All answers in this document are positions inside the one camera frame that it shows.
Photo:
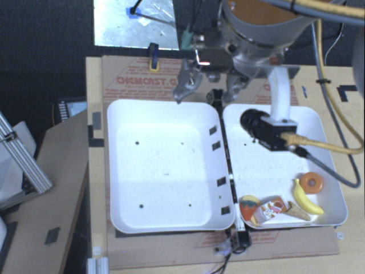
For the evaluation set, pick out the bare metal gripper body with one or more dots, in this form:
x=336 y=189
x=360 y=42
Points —
x=216 y=60

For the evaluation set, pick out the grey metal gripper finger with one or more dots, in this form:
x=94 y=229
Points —
x=235 y=88
x=186 y=84

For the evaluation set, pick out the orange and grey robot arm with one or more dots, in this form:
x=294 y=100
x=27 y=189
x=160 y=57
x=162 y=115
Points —
x=256 y=7

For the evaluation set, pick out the thin black and white rod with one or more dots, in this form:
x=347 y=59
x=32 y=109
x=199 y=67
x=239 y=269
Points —
x=228 y=158

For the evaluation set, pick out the white plastic tray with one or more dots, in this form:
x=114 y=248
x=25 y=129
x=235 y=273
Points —
x=265 y=170
x=159 y=167

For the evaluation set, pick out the orange doughnut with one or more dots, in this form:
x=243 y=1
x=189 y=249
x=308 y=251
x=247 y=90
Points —
x=305 y=183

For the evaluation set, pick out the red and yellow strawberry toy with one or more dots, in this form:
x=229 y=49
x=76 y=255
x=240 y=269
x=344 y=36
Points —
x=246 y=207

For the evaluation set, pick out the white and brown small carton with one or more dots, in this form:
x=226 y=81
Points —
x=269 y=211

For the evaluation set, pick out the yellow banana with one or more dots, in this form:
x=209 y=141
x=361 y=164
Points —
x=303 y=200

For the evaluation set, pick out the brown waffle cone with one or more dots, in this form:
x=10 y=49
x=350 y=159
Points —
x=298 y=213

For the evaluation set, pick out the brown cardboard board, red print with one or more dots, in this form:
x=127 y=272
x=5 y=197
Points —
x=171 y=247

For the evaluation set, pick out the black cylinder on white bracket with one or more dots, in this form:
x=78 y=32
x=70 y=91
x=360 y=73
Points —
x=279 y=96

